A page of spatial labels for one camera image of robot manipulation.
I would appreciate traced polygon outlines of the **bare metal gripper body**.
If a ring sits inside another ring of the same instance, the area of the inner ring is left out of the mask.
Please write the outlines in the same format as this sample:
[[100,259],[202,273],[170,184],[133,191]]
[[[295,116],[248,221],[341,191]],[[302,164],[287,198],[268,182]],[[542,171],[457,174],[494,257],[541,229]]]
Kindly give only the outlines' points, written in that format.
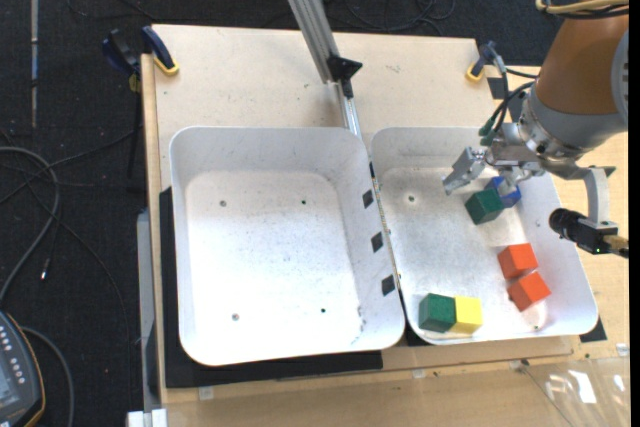
[[533,112],[522,112],[516,122],[503,123],[482,137],[485,162],[495,168],[567,175],[583,157],[581,148],[567,145],[543,127]]

